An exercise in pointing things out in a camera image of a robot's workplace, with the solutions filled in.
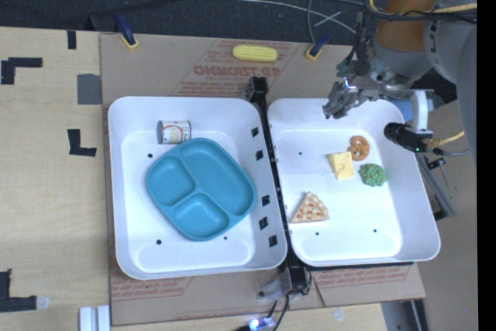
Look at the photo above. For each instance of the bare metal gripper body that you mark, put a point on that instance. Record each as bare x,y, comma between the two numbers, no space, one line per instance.
368,87

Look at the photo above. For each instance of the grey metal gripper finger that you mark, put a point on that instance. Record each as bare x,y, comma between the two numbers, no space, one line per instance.
348,102
331,104

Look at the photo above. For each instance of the brown pretzel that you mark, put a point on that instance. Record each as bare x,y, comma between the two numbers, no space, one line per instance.
360,149

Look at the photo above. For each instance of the yellow cheese wedge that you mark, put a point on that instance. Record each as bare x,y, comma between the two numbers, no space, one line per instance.
341,166

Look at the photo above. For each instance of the green broccoli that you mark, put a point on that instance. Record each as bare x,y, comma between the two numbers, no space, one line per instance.
373,175

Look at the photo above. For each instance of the thin black rod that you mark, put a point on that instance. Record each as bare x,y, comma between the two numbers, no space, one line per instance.
276,174

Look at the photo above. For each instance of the yellow corn cob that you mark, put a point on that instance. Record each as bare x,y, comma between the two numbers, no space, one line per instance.
255,53

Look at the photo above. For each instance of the pizza slice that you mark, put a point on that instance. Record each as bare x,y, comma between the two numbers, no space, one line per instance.
310,210

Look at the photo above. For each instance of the white plastic tray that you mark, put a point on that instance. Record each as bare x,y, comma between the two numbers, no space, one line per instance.
348,240
131,205

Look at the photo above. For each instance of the blue divided plate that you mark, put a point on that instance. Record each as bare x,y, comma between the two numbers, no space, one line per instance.
201,186

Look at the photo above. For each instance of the small white can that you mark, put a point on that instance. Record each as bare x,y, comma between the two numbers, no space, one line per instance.
174,132

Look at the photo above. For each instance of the brown cardboard board red print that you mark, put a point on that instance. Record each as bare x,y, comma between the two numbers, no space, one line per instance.
162,66

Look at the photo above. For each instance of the black cylinder on white bracket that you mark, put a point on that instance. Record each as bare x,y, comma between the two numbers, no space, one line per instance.
403,135

